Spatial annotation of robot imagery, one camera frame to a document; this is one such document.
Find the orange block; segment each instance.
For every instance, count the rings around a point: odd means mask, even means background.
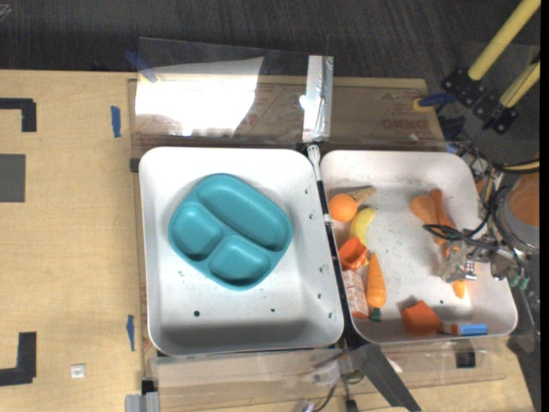
[[[401,315],[407,331],[415,336],[431,334],[440,326],[440,318],[423,300],[403,310]]]

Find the wooden surface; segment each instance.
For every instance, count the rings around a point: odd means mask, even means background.
[[[21,133],[18,111],[0,110],[0,153],[27,155],[26,202],[0,203],[0,368],[15,365],[19,332],[38,335],[37,377],[31,385],[0,387],[0,411],[124,410],[125,395],[140,390],[128,121],[128,80],[134,77],[0,70],[0,96],[38,104],[36,133]],[[111,106],[121,109],[119,138]],[[129,314],[135,317],[135,352],[126,332]],[[86,364],[84,379],[70,377],[70,366],[78,363]],[[415,388],[412,394],[427,411],[533,410],[507,348],[494,370],[492,381]],[[355,398],[360,410],[388,407],[378,393]],[[284,412],[294,406],[218,410]],[[342,397],[325,410],[345,410]]]

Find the yellow rod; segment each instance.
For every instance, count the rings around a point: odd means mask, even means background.
[[[530,64],[499,98],[501,105],[511,108],[540,79],[541,61]]]
[[[522,0],[519,3],[492,41],[469,68],[468,75],[472,80],[480,81],[482,79],[540,6],[541,0]]]

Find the banana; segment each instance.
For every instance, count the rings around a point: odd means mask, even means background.
[[[368,230],[368,226],[370,226],[375,215],[376,210],[374,208],[365,208],[357,212],[351,220],[349,238],[359,237],[360,242],[366,245],[366,230]]]

